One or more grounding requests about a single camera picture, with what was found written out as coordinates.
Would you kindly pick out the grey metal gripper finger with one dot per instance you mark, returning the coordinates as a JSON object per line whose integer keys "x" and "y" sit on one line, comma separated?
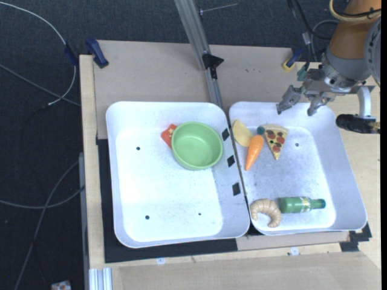
{"x": 288, "y": 100}
{"x": 317, "y": 104}

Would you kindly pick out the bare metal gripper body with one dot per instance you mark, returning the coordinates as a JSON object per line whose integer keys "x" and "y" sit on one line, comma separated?
{"x": 317, "y": 85}

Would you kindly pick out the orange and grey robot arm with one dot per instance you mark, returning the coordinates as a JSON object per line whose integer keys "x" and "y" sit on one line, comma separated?
{"x": 347, "y": 38}

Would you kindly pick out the pizza slice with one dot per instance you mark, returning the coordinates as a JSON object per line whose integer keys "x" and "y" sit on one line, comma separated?
{"x": 275, "y": 140}

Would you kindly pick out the yellow toy slice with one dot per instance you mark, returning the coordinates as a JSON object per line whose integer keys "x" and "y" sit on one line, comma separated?
{"x": 240, "y": 133}

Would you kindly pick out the orange carrot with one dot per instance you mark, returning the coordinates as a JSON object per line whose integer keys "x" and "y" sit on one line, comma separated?
{"x": 254, "y": 148}

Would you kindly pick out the white plastic tray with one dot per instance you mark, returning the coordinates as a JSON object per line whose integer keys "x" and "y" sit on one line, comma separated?
{"x": 296, "y": 180}
{"x": 163, "y": 192}

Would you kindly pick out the green bowl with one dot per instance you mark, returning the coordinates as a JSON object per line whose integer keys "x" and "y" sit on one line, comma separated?
{"x": 196, "y": 145}

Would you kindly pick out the green bottle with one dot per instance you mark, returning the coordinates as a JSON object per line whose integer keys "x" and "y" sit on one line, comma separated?
{"x": 297, "y": 204}

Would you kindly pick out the tan croissant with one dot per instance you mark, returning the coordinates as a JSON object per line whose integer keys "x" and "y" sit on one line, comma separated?
{"x": 267, "y": 208}

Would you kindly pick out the orange packet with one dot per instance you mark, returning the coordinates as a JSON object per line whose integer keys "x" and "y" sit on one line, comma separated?
{"x": 166, "y": 135}

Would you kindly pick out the brown cardboard board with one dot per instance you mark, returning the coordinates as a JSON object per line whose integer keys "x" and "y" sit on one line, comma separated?
{"x": 157, "y": 74}

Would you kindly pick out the small white patterned box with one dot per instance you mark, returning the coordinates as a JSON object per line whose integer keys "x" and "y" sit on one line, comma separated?
{"x": 61, "y": 285}

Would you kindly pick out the black cylinder on white bracket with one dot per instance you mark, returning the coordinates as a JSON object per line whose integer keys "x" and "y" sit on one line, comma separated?
{"x": 353, "y": 123}

